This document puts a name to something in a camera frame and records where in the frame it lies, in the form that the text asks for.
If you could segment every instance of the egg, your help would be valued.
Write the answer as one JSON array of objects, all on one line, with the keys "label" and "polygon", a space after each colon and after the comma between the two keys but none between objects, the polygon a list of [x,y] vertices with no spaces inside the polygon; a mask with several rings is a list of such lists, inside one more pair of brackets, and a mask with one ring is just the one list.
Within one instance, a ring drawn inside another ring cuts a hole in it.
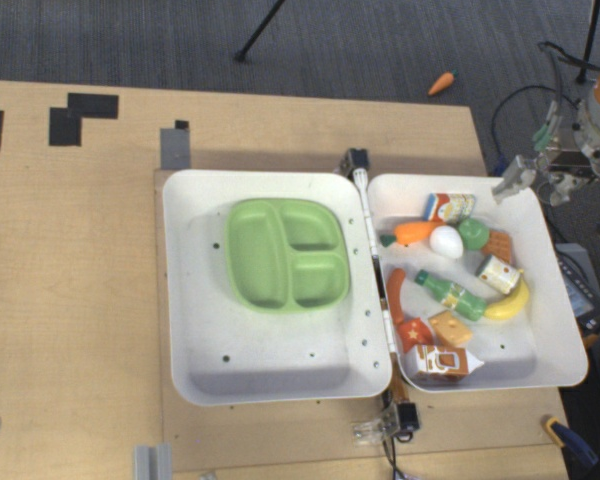
[{"label": "egg", "polygon": [[452,260],[457,260],[464,253],[462,237],[451,226],[436,228],[429,237],[429,246],[433,252]]}]

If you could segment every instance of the gray floor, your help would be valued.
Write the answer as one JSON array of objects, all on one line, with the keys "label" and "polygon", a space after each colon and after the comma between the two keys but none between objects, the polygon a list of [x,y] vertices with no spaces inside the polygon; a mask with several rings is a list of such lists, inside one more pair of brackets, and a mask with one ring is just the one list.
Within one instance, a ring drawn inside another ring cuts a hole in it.
[{"label": "gray floor", "polygon": [[[580,55],[591,0],[289,0],[247,65],[231,54],[273,0],[0,0],[0,79],[468,105],[486,164],[497,102],[526,84],[552,85],[535,44]],[[592,60],[600,63],[600,25]],[[567,92],[576,71],[563,66]],[[528,92],[498,122],[505,153],[530,155],[548,97]],[[600,183],[552,212],[588,248],[600,278]]]}]

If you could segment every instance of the green plate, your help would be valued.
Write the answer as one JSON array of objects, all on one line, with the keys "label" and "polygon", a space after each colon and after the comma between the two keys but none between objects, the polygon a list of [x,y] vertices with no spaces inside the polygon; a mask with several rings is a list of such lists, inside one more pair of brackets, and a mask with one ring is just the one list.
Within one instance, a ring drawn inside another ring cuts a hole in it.
[{"label": "green plate", "polygon": [[225,242],[231,286],[250,308],[327,308],[349,292],[342,231],[333,213],[320,204],[243,201],[229,214]]}]

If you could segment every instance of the table top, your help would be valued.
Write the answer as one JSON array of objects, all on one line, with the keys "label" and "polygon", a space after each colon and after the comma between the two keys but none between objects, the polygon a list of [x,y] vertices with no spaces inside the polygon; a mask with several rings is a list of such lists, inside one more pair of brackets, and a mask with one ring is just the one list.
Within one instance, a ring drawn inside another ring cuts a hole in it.
[{"label": "table top", "polygon": [[[66,107],[69,92],[116,94],[119,117],[83,119],[82,147],[51,147],[49,108]],[[0,82],[0,110],[0,479],[130,478],[134,446],[173,438],[156,310],[161,128],[189,121],[194,168],[329,172],[360,147],[372,175],[484,175],[463,107]],[[399,448],[406,472],[567,478],[540,426],[548,414],[564,420],[557,389],[410,392],[423,428]],[[377,449],[351,451],[349,435],[338,438],[348,404],[325,403],[324,418],[308,418],[288,446],[269,443],[282,450],[272,461],[250,460],[249,437],[221,426],[216,438],[237,458],[214,466],[218,478],[388,478]],[[255,425],[267,405],[241,408],[240,423]],[[333,454],[315,454],[310,424],[339,432]]]}]

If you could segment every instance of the banana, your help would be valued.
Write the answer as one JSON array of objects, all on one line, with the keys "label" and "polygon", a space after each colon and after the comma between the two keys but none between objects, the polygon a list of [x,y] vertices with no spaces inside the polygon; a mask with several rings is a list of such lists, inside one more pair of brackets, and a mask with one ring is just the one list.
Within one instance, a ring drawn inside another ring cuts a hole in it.
[{"label": "banana", "polygon": [[520,276],[518,285],[504,299],[487,306],[485,318],[491,320],[508,320],[517,315],[529,301],[529,287],[524,278]]}]

